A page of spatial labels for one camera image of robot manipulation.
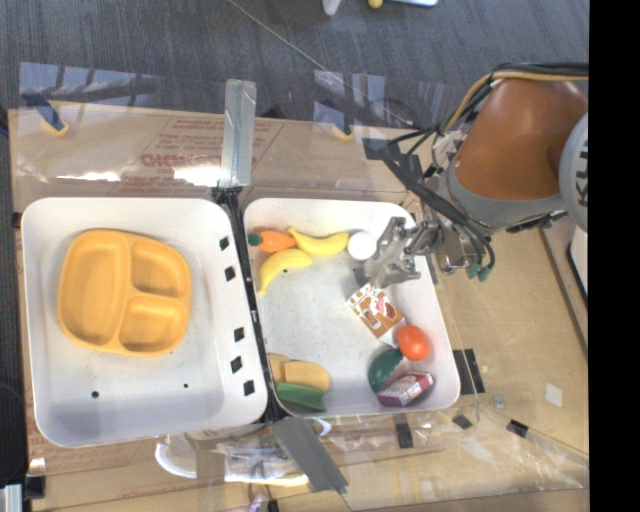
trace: yellow banana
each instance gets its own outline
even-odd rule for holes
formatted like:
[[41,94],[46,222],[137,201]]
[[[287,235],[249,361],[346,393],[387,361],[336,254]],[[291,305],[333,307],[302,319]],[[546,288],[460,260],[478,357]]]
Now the yellow banana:
[[265,293],[267,286],[283,270],[292,267],[306,267],[311,265],[311,256],[301,249],[291,248],[271,254],[260,265],[260,289],[258,293]]
[[291,227],[287,231],[295,238],[298,247],[312,256],[333,256],[343,251],[349,243],[349,233],[347,231],[335,233],[325,238],[305,235]]

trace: red tomato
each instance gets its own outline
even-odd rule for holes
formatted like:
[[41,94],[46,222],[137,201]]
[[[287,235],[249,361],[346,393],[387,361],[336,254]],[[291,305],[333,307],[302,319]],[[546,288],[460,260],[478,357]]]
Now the red tomato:
[[396,334],[398,349],[411,361],[420,361],[429,355],[430,345],[427,335],[415,325],[403,325]]

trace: orange plate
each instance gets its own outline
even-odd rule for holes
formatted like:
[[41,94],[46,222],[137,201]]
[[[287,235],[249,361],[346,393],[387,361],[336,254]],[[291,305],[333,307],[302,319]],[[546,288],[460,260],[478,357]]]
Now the orange plate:
[[167,244],[93,229],[67,250],[58,323],[83,347],[134,356],[167,353],[182,341],[190,309],[189,265]]

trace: gray carpet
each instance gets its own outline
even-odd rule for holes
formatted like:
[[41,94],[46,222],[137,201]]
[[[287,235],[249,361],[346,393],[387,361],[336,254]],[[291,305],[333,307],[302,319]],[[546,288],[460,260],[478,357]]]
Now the gray carpet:
[[[21,0],[0,4],[0,105],[22,104],[21,62],[258,84],[259,113],[310,119],[315,70],[388,77],[417,123],[449,111],[496,65],[587,62],[588,0],[440,0],[432,8],[343,0]],[[413,84],[446,94],[418,98]],[[215,104],[175,108],[217,111]],[[26,441],[12,194],[0,141],[0,488],[20,481]]]

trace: toy carrot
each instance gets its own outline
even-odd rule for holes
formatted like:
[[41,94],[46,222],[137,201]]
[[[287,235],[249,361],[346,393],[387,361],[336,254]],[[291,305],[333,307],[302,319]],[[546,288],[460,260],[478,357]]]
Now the toy carrot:
[[258,247],[264,252],[278,252],[296,246],[296,241],[292,236],[272,229],[251,233],[248,241],[249,245]]

